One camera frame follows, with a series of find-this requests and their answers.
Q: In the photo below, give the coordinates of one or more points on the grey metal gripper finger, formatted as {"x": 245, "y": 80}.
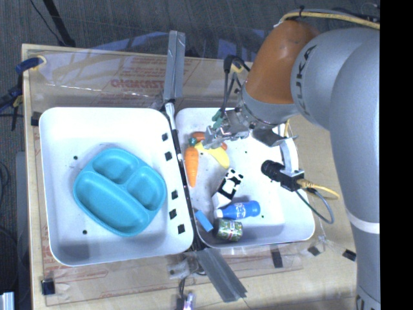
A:
{"x": 223, "y": 139}
{"x": 209, "y": 136}

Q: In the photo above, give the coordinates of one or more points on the blue divided plate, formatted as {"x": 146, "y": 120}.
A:
{"x": 119, "y": 192}

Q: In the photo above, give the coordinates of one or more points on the white plastic tray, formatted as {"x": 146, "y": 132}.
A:
{"x": 106, "y": 128}
{"x": 277, "y": 215}

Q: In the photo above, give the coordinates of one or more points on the yellow banana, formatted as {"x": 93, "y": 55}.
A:
{"x": 221, "y": 157}

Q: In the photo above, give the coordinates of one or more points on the blue bottle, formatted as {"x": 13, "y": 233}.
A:
{"x": 240, "y": 210}

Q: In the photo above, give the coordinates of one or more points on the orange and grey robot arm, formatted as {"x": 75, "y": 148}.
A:
{"x": 348, "y": 86}

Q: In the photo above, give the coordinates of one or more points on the brown cardboard board red print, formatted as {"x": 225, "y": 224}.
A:
{"x": 129, "y": 76}

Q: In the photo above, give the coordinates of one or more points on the blue cube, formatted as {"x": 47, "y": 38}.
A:
{"x": 204, "y": 220}

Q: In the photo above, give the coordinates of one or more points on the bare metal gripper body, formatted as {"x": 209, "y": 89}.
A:
{"x": 235, "y": 126}

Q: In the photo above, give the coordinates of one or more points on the orange carrot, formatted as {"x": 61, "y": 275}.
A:
{"x": 191, "y": 166}

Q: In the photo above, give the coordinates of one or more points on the green can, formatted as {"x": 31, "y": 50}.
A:
{"x": 229, "y": 230}

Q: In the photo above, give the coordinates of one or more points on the black cylinder on white bracket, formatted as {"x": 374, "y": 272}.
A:
{"x": 290, "y": 173}

